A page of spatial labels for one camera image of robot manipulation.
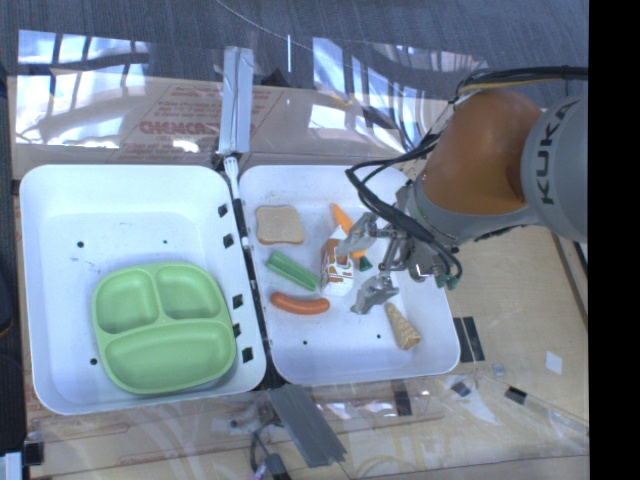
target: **green plate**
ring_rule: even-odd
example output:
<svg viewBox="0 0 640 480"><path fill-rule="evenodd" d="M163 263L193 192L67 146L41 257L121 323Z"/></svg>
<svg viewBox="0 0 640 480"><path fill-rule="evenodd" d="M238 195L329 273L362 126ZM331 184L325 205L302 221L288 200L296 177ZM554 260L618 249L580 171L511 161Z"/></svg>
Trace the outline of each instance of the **green plate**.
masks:
<svg viewBox="0 0 640 480"><path fill-rule="evenodd" d="M93 324L107 374L131 393L210 382L236 356L220 287L191 263L155 263L107 275L93 294Z"/></svg>

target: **cone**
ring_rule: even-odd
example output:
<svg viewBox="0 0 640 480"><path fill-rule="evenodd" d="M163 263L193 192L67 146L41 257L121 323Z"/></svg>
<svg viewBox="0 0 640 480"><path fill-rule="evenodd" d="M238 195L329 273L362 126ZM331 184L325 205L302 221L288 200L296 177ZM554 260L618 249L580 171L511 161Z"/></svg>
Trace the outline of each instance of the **cone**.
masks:
<svg viewBox="0 0 640 480"><path fill-rule="evenodd" d="M402 313L391 302L387 302L384 306L389 322L393 328L393 334L396 342L402 350L409 350L411 347L420 343L422 337L415 330L413 325L407 320Z"/></svg>

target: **hot dog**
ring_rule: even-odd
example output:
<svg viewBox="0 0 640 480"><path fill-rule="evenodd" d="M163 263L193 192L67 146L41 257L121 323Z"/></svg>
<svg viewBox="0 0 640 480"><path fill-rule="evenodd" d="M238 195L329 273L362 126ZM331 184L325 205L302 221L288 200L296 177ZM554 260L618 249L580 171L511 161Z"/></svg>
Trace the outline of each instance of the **hot dog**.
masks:
<svg viewBox="0 0 640 480"><path fill-rule="evenodd" d="M331 303L328 299L302 300L289 297L282 292L274 292L271 295L271 304L289 313L296 315L318 315L329 309Z"/></svg>

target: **white tray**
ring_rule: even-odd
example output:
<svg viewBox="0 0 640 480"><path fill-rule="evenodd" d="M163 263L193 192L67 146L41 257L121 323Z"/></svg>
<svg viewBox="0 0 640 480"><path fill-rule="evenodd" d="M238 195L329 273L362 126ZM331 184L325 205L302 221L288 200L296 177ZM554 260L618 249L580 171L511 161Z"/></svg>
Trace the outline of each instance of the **white tray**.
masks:
<svg viewBox="0 0 640 480"><path fill-rule="evenodd" d="M400 293L390 301L422 335L422 341L408 351L398 348L382 305L374 306L365 315L350 311L359 285L377 272L375 267L355 273L354 289L347 296L329 297L331 308L326 313L294 315L270 303L274 291L309 295L304 288L266 267L274 250L318 273L320 247L336 227L331 204L340 205L354 222L365 211L344 171L340 166L257 166L240 178L256 278L277 370L289 382L301 385L409 378L450 371L458 363L460 345L445 291L437 288L432 278L416 283L407 272L392 274ZM400 171L386 169L368 186L378 197L393 203L395 192L406 181ZM294 206L305 228L305 242L260 244L255 235L255 213L261 205ZM367 258L373 265L382 260L386 245L385 240L378 240L368 249Z"/></svg>
<svg viewBox="0 0 640 480"><path fill-rule="evenodd" d="M33 382L46 407L62 414L114 410L240 393L260 383L266 358L220 175L194 166L47 165L24 177L20 204ZM206 385L134 395L118 388L99 361L92 364L100 356L91 297L114 270L164 261L194 263L218 281L239 325L237 357Z"/></svg>

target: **toy sausage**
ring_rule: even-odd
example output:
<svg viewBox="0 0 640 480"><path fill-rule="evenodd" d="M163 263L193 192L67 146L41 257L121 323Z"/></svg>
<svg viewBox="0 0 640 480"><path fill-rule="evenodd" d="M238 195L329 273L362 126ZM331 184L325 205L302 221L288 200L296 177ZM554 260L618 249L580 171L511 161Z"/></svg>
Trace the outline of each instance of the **toy sausage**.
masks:
<svg viewBox="0 0 640 480"><path fill-rule="evenodd" d="M271 303L296 315L318 315L327 311L331 306L329 300L324 297L314 300L301 300L289 297L282 292L274 292L271 295Z"/></svg>

